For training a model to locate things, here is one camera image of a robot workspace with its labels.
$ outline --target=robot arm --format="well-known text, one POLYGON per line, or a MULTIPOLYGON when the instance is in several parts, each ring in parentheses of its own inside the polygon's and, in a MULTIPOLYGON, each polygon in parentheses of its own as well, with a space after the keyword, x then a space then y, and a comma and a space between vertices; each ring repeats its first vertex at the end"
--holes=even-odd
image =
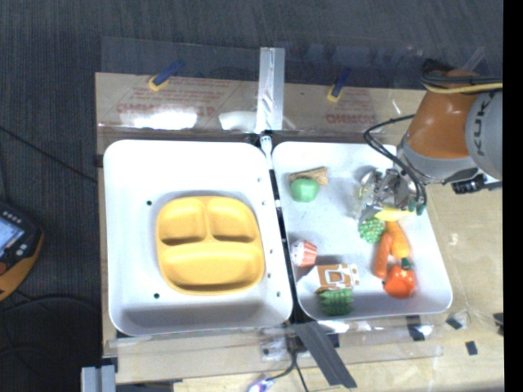
POLYGON ((436 69, 425 73, 428 92, 397 147, 389 153, 370 132, 367 142, 394 163, 372 171, 360 189, 360 222, 383 210, 421 214, 425 186, 450 183, 456 194, 497 189, 503 182, 503 84, 475 73, 436 69))

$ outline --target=wooden table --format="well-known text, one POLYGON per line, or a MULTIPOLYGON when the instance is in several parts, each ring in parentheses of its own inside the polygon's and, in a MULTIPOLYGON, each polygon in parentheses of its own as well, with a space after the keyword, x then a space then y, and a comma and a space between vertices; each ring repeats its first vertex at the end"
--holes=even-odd
MULTIPOLYGON (((133 80, 136 76, 97 74, 99 121, 128 92, 133 80)), ((327 90, 286 85, 286 104, 294 106, 294 115, 316 110, 327 118, 323 102, 314 106, 316 95, 327 90)), ((354 91, 359 98, 364 95, 366 109, 370 106, 378 121, 414 112, 424 94, 390 89, 354 91)), ((405 127, 395 125, 392 134, 401 135, 405 127)), ((98 154, 121 137, 107 128, 98 135, 98 154)), ((107 309, 102 169, 99 182, 103 341, 106 355, 118 357, 117 384, 182 379, 176 383, 176 391, 244 391, 262 372, 283 371, 288 359, 266 361, 261 347, 266 337, 256 332, 117 339, 107 309)), ((366 392, 502 390, 503 335, 498 333, 494 314, 503 312, 503 191, 456 195, 450 187, 434 185, 429 188, 429 200, 427 212, 453 286, 449 311, 430 319, 431 334, 425 341, 413 341, 406 327, 394 324, 381 337, 376 336, 375 327, 373 332, 362 327, 357 333, 340 335, 338 353, 358 389, 366 392), (456 329, 445 321, 447 318, 461 327, 456 329), (474 347, 476 354, 471 353, 474 347)), ((329 386, 310 355, 300 356, 298 363, 310 391, 344 390, 342 386, 329 386)), ((278 379, 271 390, 303 390, 297 371, 278 379)))

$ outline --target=orange device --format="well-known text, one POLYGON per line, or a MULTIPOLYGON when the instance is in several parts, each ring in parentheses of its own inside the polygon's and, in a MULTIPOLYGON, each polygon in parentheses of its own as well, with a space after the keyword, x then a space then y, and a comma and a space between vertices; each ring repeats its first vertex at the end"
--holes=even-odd
POLYGON ((361 179, 360 223, 376 216, 393 221, 421 215, 425 186, 451 184, 456 194, 503 187, 503 78, 452 69, 433 60, 423 66, 427 93, 415 114, 379 123, 364 139, 392 160, 385 172, 372 170, 361 179), (370 134, 409 120, 396 154, 370 134))
POLYGON ((24 281, 42 241, 43 231, 32 219, 0 201, 0 301, 24 281))

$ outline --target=yellow divided plate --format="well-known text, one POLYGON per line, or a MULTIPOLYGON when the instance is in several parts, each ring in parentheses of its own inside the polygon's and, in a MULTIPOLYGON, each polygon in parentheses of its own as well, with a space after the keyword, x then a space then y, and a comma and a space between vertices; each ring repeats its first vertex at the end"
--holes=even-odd
POLYGON ((256 217, 234 198, 167 203, 156 220, 156 246, 163 278, 183 293, 237 292, 258 283, 265 272, 256 217))

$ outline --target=dark floor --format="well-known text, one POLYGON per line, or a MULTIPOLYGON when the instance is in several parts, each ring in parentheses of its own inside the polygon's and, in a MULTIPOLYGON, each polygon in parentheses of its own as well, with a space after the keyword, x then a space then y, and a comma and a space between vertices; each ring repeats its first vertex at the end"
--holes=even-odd
POLYGON ((503 0, 0 0, 0 163, 10 202, 46 234, 0 303, 2 392, 80 391, 80 368, 100 360, 103 37, 285 47, 289 81, 328 80, 303 65, 338 57, 358 66, 349 85, 418 88, 426 57, 503 73, 503 0))

